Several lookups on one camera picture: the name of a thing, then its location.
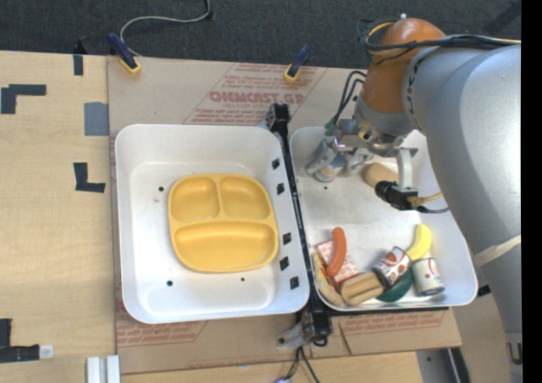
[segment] tray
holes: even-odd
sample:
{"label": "tray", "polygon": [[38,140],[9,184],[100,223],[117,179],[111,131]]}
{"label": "tray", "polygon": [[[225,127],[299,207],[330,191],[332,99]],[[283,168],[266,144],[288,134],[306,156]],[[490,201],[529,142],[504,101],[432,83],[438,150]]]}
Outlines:
{"label": "tray", "polygon": [[[268,130],[223,125],[130,125],[115,140],[122,298],[148,324],[290,314],[309,285],[279,140]],[[257,180],[274,209],[279,248],[263,267],[200,273],[175,255],[168,196],[194,174]]]}
{"label": "tray", "polygon": [[[345,177],[338,176],[328,183],[315,180],[306,172],[306,165],[324,137],[321,127],[297,130],[290,139],[290,150],[299,193],[307,245],[312,254],[316,246],[331,239],[336,226],[345,230],[348,253],[354,264],[363,272],[382,258],[393,246],[408,249],[412,244],[416,226],[426,224],[433,233],[433,245],[427,257],[437,263],[445,292],[433,297],[420,297],[414,287],[399,301],[385,303],[371,299],[356,307],[337,307],[320,297],[328,306],[338,311],[429,308],[461,306],[470,303],[478,292],[467,244],[451,214],[420,214],[414,211],[398,211],[380,200],[374,189],[362,179],[361,171]],[[439,191],[429,162],[425,137],[414,131],[403,147],[418,148],[412,160],[414,186],[421,196]],[[376,157],[379,162],[396,168],[393,158]],[[442,208],[440,199],[428,203],[428,207]]]}
{"label": "tray", "polygon": [[279,251],[273,204],[247,175],[196,174],[169,191],[169,233],[177,258],[203,273],[254,270]]}

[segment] yellow plate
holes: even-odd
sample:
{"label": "yellow plate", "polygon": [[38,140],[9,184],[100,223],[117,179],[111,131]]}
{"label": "yellow plate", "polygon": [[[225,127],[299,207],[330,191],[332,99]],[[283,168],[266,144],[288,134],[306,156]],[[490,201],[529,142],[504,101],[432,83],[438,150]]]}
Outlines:
{"label": "yellow plate", "polygon": [[247,175],[197,174],[169,191],[169,232],[189,269],[232,273],[258,269],[279,251],[273,205]]}

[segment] orange sausage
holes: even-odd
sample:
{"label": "orange sausage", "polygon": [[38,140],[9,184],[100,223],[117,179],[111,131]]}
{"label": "orange sausage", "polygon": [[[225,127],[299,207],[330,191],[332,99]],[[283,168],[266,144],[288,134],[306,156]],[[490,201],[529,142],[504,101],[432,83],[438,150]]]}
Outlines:
{"label": "orange sausage", "polygon": [[329,261],[328,266],[326,267],[326,275],[330,278],[339,273],[342,264],[345,262],[346,258],[346,236],[342,228],[336,227],[332,231],[333,237],[333,257]]}

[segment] can with red pattern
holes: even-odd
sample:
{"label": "can with red pattern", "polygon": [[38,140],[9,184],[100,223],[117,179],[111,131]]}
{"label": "can with red pattern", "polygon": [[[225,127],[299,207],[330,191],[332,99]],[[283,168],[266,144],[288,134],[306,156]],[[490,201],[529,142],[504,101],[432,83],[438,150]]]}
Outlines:
{"label": "can with red pattern", "polygon": [[420,296],[434,296],[445,289],[434,258],[419,259],[413,263],[412,274]]}
{"label": "can with red pattern", "polygon": [[411,259],[400,247],[393,247],[373,265],[373,272],[385,286],[393,286],[408,270]]}

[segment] blue clamp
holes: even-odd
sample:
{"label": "blue clamp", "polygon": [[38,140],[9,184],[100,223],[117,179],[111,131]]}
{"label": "blue clamp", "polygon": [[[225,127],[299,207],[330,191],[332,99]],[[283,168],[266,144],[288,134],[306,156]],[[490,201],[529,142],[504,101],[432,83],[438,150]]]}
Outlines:
{"label": "blue clamp", "polygon": [[294,59],[294,62],[292,62],[290,65],[286,67],[285,73],[284,73],[284,79],[287,82],[293,83],[297,80],[297,76],[299,75],[299,70],[301,66],[305,63],[305,61],[308,58],[308,51],[309,46],[305,44],[299,54],[297,55],[296,59]]}
{"label": "blue clamp", "polygon": [[108,43],[113,48],[115,53],[120,57],[119,62],[131,73],[137,73],[141,69],[141,64],[134,58],[134,54],[129,50],[128,46],[115,34],[108,35]]}

